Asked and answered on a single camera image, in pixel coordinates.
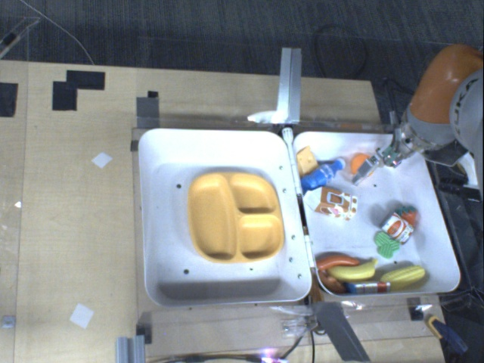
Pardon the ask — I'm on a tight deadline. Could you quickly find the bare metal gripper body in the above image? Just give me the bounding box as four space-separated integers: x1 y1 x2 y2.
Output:
376 126 425 169

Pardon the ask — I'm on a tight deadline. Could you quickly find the orange toy fruit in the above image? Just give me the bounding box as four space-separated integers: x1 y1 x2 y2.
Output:
349 152 375 176

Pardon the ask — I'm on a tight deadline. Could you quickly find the white plastic tray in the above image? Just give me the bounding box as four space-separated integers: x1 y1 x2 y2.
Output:
137 127 313 308
292 130 462 298

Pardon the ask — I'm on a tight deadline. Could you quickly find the brown and white carton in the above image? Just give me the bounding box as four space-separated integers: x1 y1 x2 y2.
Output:
313 186 360 222

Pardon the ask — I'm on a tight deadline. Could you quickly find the blue bottle with white cap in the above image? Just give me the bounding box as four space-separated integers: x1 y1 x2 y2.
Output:
299 157 347 197

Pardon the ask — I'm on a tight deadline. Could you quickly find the yellow cheese wedge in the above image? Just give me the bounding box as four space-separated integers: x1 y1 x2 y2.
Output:
296 145 319 178

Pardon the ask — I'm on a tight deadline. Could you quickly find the orange carrot with green top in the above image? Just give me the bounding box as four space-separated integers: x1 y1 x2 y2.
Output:
395 205 419 227

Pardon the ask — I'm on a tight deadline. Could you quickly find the small red and white can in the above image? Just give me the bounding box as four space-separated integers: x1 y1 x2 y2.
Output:
380 212 415 246

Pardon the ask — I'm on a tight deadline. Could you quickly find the green leaf-shaped toy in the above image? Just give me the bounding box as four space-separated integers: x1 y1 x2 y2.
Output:
374 231 402 260

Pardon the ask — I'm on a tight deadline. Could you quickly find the orange sausage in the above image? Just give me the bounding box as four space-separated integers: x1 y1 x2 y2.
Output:
315 254 361 272

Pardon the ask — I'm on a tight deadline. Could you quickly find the yellow banana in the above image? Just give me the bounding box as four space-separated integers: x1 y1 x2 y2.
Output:
326 258 380 283

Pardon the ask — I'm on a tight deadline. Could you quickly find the yellow corn cob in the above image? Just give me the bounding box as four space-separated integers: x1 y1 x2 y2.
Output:
379 265 427 292

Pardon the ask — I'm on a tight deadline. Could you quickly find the brown toy bread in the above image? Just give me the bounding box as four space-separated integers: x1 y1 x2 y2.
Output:
318 270 347 294

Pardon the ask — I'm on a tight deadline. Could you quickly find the red white and blue tube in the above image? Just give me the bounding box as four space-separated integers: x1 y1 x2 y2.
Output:
342 281 392 296

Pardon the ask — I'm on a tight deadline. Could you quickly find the yellow divided plate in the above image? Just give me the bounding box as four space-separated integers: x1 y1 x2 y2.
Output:
187 171 286 264

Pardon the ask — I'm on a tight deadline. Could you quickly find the pale wood board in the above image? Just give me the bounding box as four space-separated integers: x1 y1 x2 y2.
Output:
0 60 448 363

